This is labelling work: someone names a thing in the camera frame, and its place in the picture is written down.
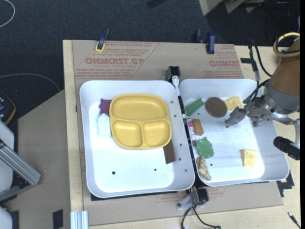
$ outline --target yellow plate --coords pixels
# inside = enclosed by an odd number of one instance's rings
[[[115,142],[128,149],[167,145],[172,138],[169,110],[158,96],[123,94],[110,103],[110,125]]]

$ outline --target robotic arm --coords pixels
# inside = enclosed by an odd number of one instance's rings
[[[279,52],[278,44],[287,37],[296,37],[293,45],[286,52]],[[274,145],[287,153],[290,157],[300,159],[300,119],[292,120],[288,117],[293,112],[300,111],[300,34],[287,33],[277,39],[273,46],[274,52],[282,57],[276,71],[271,78],[254,90],[240,109],[236,107],[225,120],[226,127],[234,125],[248,116],[253,126],[258,126],[262,121],[276,120],[285,125],[294,125],[296,138],[292,142],[278,136]],[[257,97],[258,88],[264,86],[264,94]]]

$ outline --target wooden table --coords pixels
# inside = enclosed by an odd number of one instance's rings
[[[235,46],[238,58],[249,57],[248,47]],[[271,47],[259,47],[262,61],[268,72],[272,73],[278,64],[278,57],[273,53]],[[71,211],[82,211],[82,185],[81,185],[81,167],[80,167],[80,153],[78,142],[78,127],[77,114],[75,112],[76,106],[76,92],[74,82],[74,68],[73,68],[73,50],[72,41],[63,41],[63,55],[64,55],[64,76],[65,76],[65,97],[66,97],[66,115],[67,115],[67,138],[68,138],[68,157],[69,157],[69,182],[70,182],[70,203]],[[244,78],[254,79],[254,74],[248,64],[241,64],[241,69]],[[261,80],[266,80],[268,77],[261,71]],[[299,118],[299,114],[291,115],[292,119]],[[274,123],[278,135],[286,137],[290,140],[295,138],[295,130],[293,126],[285,126],[278,122]],[[301,200],[300,200],[300,162],[287,157],[290,166],[291,174],[295,186],[290,190],[285,190],[285,197],[283,198],[283,206],[271,208],[257,208],[248,210],[228,211],[221,213],[212,213],[202,215],[204,222],[221,225],[223,229],[269,229],[269,228],[297,228],[288,216],[291,212],[295,218],[301,222]],[[144,220],[135,222],[126,222],[119,224],[109,224],[92,226],[94,229],[179,229],[181,217]],[[196,218],[196,216],[188,216],[185,219],[184,225],[189,228],[205,228],[203,224]]]

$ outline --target brown round object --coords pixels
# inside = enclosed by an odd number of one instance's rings
[[[210,97],[205,102],[205,108],[211,116],[223,117],[227,113],[227,105],[218,97]]]

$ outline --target black floor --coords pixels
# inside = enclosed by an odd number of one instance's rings
[[[220,3],[203,16],[198,0],[9,0],[13,20],[0,27],[0,89],[15,103],[20,118],[64,88],[62,40],[97,40],[102,28],[109,40],[191,42],[201,29],[214,31],[216,43],[270,46],[278,35],[297,31],[300,0],[267,0],[247,13],[228,14]],[[0,26],[11,5],[0,0]],[[50,81],[33,75],[43,75]]]

